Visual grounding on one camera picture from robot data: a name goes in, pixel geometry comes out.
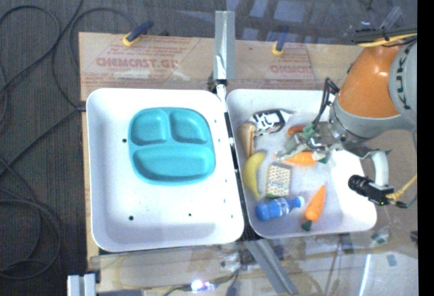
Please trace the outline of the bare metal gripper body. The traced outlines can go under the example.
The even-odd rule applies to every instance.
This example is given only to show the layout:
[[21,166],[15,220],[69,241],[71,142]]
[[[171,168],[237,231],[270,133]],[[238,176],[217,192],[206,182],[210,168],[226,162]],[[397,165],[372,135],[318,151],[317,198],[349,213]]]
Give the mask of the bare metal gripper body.
[[308,151],[308,147],[330,146],[331,151],[341,151],[344,149],[342,146],[339,135],[330,130],[329,123],[319,122],[314,125],[309,123],[302,125],[299,132],[294,134],[297,141],[302,142],[302,151]]

